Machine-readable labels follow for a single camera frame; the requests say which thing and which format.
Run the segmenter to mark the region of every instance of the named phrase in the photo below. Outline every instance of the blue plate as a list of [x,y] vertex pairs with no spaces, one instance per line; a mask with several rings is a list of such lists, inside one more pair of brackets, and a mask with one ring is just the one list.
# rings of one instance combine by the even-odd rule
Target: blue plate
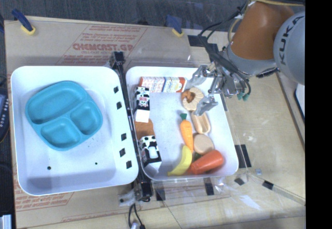
[[25,115],[40,138],[59,151],[81,144],[103,124],[96,103],[73,81],[55,83],[32,96]]

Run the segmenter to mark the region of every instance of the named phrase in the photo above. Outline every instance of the toy banana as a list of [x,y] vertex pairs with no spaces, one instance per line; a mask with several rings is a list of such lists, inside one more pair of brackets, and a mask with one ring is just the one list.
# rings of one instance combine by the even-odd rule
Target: toy banana
[[175,176],[181,176],[187,171],[187,169],[190,167],[192,161],[192,153],[191,150],[184,145],[182,148],[182,158],[179,164],[170,172],[167,172],[168,176],[175,175]]

